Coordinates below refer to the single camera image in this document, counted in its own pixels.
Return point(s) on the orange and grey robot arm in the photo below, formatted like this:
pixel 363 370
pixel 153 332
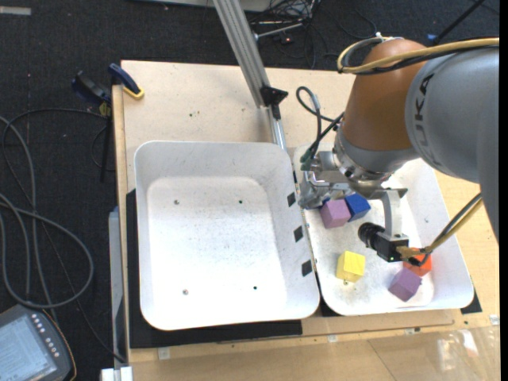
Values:
pixel 448 113

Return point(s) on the blue cube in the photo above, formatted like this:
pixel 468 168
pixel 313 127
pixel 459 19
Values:
pixel 358 206

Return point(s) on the orange cube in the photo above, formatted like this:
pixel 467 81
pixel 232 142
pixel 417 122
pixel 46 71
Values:
pixel 424 267

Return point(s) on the purple cube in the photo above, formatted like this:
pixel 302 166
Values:
pixel 334 214
pixel 405 285

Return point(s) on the white plastic tray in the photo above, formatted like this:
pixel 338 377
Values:
pixel 365 292
pixel 214 236

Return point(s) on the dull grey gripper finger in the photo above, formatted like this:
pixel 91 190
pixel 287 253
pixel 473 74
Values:
pixel 309 200
pixel 342 190

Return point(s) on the pale wood board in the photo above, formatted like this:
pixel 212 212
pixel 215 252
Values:
pixel 198 101

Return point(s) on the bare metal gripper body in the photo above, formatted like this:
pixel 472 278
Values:
pixel 323 171

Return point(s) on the yellow cube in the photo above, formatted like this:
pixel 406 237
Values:
pixel 351 266

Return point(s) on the black cylinder on white bracket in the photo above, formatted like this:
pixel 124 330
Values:
pixel 383 242

